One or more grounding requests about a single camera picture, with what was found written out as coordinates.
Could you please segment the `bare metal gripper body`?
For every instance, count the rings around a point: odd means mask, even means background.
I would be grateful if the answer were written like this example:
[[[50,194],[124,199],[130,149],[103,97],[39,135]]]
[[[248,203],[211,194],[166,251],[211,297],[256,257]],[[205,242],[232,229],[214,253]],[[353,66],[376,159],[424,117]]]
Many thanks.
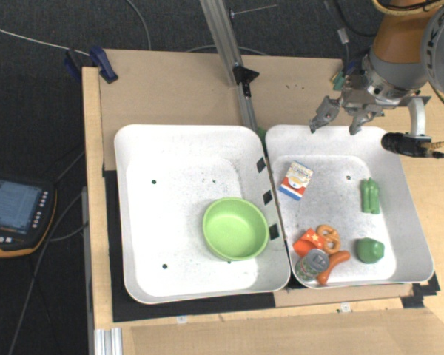
[[[397,87],[373,69],[355,69],[346,76],[340,94],[340,105],[352,116],[361,112],[395,109],[411,97],[412,89]]]

